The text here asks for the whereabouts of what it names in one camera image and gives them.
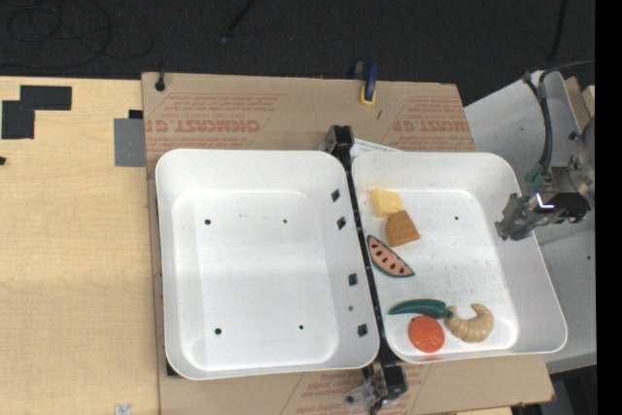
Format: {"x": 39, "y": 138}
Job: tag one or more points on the orange bread slice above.
{"x": 401, "y": 229}

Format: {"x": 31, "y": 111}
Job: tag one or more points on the orange fruit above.
{"x": 426, "y": 334}

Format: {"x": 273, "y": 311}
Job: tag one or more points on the red watermelon slice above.
{"x": 385, "y": 259}

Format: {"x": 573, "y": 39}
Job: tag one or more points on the white paper sheet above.
{"x": 376, "y": 146}

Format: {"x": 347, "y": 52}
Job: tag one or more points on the brown cardboard board red print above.
{"x": 272, "y": 121}

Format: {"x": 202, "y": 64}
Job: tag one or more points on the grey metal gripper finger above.
{"x": 511, "y": 228}
{"x": 521, "y": 205}

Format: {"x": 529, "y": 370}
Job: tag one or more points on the thin black rod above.
{"x": 365, "y": 252}

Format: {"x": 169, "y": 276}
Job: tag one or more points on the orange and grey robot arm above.
{"x": 559, "y": 112}

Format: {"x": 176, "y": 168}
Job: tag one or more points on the white plastic tray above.
{"x": 466, "y": 257}
{"x": 252, "y": 267}

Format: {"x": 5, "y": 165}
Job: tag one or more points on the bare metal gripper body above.
{"x": 568, "y": 177}

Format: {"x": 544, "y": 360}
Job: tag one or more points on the green chili pepper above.
{"x": 422, "y": 307}

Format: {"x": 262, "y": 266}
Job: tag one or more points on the yellow cheese wedge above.
{"x": 385, "y": 202}

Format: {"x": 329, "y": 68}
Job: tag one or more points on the beige croissant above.
{"x": 470, "y": 326}

